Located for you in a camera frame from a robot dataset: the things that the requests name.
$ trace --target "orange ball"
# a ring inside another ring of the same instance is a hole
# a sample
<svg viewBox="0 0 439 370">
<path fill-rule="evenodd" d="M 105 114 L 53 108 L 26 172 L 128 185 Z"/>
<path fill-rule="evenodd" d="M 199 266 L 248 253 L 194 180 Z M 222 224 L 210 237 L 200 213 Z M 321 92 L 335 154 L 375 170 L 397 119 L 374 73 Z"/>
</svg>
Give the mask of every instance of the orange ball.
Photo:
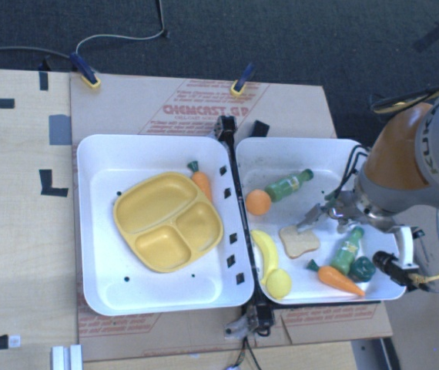
<svg viewBox="0 0 439 370">
<path fill-rule="evenodd" d="M 263 190 L 254 189 L 247 195 L 245 207 L 252 215 L 264 215 L 271 208 L 271 198 Z"/>
</svg>

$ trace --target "cardboard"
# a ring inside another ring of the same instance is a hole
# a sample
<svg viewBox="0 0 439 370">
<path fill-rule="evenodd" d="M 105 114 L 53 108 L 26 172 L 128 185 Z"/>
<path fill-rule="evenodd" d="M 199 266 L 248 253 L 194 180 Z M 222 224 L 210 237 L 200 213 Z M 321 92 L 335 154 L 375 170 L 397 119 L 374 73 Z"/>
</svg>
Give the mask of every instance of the cardboard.
<svg viewBox="0 0 439 370">
<path fill-rule="evenodd" d="M 85 361 L 237 350 L 240 341 L 224 328 L 240 308 L 105 317 L 89 308 L 82 293 L 79 253 L 79 199 L 75 151 L 92 134 L 183 134 L 207 136 L 218 116 L 235 116 L 238 143 L 256 120 L 269 136 L 335 138 L 323 89 L 319 86 L 247 83 L 230 95 L 231 82 L 100 74 L 90 89 L 71 75 L 75 238 L 78 255 L 79 344 Z M 251 345 L 273 347 L 325 341 L 387 337 L 392 334 L 383 303 L 276 309 L 270 335 L 251 336 Z"/>
</svg>

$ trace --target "toy carrot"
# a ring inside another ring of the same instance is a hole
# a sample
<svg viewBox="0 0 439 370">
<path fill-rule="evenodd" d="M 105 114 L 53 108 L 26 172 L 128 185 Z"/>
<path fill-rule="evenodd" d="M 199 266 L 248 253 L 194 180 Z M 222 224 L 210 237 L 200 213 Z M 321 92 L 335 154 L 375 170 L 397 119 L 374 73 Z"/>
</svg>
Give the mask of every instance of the toy carrot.
<svg viewBox="0 0 439 370">
<path fill-rule="evenodd" d="M 357 294 L 358 296 L 365 296 L 362 291 L 351 279 L 343 275 L 340 271 L 332 266 L 317 266 L 317 263 L 312 259 L 307 268 L 316 271 L 321 282 L 341 291 Z"/>
<path fill-rule="evenodd" d="M 192 174 L 192 181 L 196 183 L 196 185 L 201 189 L 202 192 L 206 195 L 206 197 L 209 199 L 209 201 L 213 201 L 213 195 L 211 194 L 211 184 L 209 182 L 208 176 L 203 173 L 202 171 L 199 171 L 199 164 L 197 161 L 190 162 L 187 167 L 189 167 L 193 174 Z"/>
</svg>

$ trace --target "lemon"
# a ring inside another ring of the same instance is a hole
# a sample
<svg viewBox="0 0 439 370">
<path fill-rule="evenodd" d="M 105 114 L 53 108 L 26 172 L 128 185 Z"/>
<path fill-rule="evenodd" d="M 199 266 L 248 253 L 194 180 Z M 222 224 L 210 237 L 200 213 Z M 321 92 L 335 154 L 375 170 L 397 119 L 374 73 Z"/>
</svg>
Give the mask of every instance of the lemon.
<svg viewBox="0 0 439 370">
<path fill-rule="evenodd" d="M 282 299 L 291 291 L 291 277 L 282 268 L 273 271 L 266 281 L 266 289 L 275 299 Z"/>
</svg>

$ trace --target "toy banana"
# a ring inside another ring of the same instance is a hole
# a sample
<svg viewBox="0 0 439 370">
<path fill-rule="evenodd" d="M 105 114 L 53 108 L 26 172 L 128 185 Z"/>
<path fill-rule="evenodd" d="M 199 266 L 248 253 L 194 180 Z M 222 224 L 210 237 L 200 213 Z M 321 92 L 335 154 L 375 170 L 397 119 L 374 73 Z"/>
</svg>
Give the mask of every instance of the toy banana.
<svg viewBox="0 0 439 370">
<path fill-rule="evenodd" d="M 260 283 L 266 284 L 267 278 L 278 268 L 278 251 L 273 238 L 268 233 L 261 230 L 252 230 L 250 234 L 263 255 L 263 277 Z"/>
</svg>

